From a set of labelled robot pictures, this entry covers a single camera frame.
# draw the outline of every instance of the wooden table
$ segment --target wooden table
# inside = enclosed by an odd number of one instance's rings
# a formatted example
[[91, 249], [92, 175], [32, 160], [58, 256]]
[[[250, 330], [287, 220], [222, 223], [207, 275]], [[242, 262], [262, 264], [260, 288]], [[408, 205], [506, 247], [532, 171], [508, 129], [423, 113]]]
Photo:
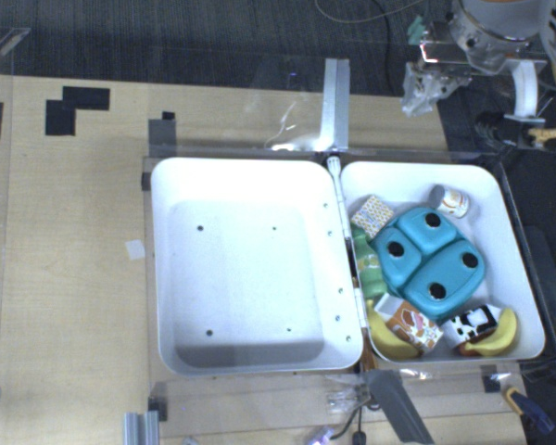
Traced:
[[[226, 140], [263, 143], [293, 96], [23, 77], [13, 84], [0, 445], [121, 443], [124, 413], [144, 412], [149, 394], [145, 262], [131, 260], [126, 248], [145, 235], [140, 176], [147, 121], [173, 111], [184, 140], [218, 138], [221, 127]], [[45, 136], [45, 101], [61, 99], [63, 85], [109, 88], [109, 111], [77, 110], [76, 136]], [[321, 96], [297, 97], [289, 117], [311, 126]], [[244, 122], [247, 109], [253, 115]], [[436, 113], [408, 120], [396, 99], [353, 96], [350, 127], [352, 145], [446, 149]], [[426, 418], [426, 426], [436, 443], [525, 443], [518, 416], [499, 394], [493, 401], [495, 413]], [[370, 444], [398, 443], [382, 414], [364, 429]], [[197, 439], [296, 444], [309, 432]]]

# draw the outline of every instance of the black hole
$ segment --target black hole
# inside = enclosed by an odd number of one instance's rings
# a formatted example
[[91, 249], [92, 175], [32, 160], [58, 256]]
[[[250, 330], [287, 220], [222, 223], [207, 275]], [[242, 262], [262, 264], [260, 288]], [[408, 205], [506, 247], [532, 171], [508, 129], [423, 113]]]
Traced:
[[399, 242], [392, 242], [387, 246], [387, 250], [393, 257], [401, 257], [404, 255], [404, 247]]
[[441, 225], [441, 218], [439, 218], [437, 214], [430, 212], [426, 214], [426, 223], [430, 227], [438, 227]]
[[433, 299], [441, 300], [447, 295], [447, 290], [440, 284], [431, 284], [428, 287], [428, 293]]
[[478, 258], [470, 252], [463, 254], [461, 260], [470, 269], [475, 269], [478, 266]]

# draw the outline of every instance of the banana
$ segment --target banana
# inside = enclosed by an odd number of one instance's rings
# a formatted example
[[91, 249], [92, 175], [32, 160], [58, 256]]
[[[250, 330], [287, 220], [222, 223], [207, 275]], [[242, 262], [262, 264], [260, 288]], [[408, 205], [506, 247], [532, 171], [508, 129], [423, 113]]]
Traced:
[[420, 355], [418, 349], [399, 339], [395, 333], [387, 328], [381, 315], [373, 309], [373, 300], [367, 300], [366, 306], [367, 319], [371, 328], [371, 339], [379, 352], [392, 360], [408, 360]]
[[500, 314], [499, 326], [489, 336], [476, 343], [469, 341], [461, 347], [465, 352], [481, 354], [482, 356], [496, 356], [506, 350], [517, 334], [517, 317], [513, 310], [505, 308]]

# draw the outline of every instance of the white sticker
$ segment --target white sticker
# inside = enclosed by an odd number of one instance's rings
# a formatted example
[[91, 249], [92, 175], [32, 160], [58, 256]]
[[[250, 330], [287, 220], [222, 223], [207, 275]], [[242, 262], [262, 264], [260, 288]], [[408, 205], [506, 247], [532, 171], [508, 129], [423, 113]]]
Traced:
[[126, 249], [128, 250], [130, 261], [137, 261], [146, 257], [145, 246], [140, 239], [126, 242]]

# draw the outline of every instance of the screw hole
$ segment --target screw hole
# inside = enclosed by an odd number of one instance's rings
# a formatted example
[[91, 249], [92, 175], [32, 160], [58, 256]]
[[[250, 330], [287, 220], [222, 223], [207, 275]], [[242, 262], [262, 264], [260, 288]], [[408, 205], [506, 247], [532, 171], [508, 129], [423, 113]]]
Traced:
[[447, 290], [440, 284], [434, 283], [428, 287], [428, 293], [435, 300], [442, 300], [447, 295]]
[[471, 252], [463, 254], [461, 260], [463, 261], [465, 266], [469, 267], [470, 269], [475, 269], [478, 266], [478, 258]]
[[430, 226], [430, 227], [438, 227], [441, 225], [441, 218], [438, 217], [437, 214], [434, 214], [433, 212], [426, 214], [426, 223]]
[[399, 242], [392, 242], [387, 246], [387, 251], [393, 256], [393, 257], [401, 257], [404, 255], [404, 247], [399, 243]]

